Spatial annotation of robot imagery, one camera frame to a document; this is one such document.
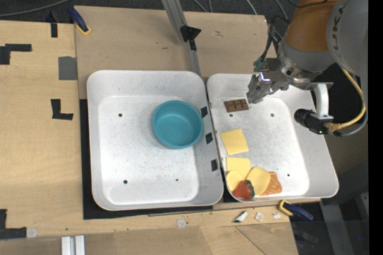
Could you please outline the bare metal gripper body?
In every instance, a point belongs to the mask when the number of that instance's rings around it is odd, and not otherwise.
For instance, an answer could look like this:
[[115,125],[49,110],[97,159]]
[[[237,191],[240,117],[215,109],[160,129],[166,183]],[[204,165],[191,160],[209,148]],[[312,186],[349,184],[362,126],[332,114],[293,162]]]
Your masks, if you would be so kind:
[[264,58],[254,63],[253,90],[287,90],[289,86],[313,90],[314,72],[305,71],[290,59]]

